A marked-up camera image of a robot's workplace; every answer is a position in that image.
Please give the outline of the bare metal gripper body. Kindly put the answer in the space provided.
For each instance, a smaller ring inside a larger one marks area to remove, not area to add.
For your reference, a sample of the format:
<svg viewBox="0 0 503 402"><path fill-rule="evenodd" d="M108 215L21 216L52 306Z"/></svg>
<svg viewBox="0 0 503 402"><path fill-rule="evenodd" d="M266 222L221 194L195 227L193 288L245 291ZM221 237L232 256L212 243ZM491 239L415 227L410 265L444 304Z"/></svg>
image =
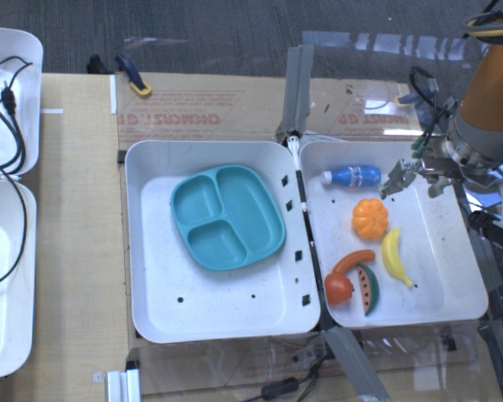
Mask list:
<svg viewBox="0 0 503 402"><path fill-rule="evenodd" d="M431 138L423 152L419 173L423 176L492 182L493 172L502 164L490 159L463 141Z"/></svg>

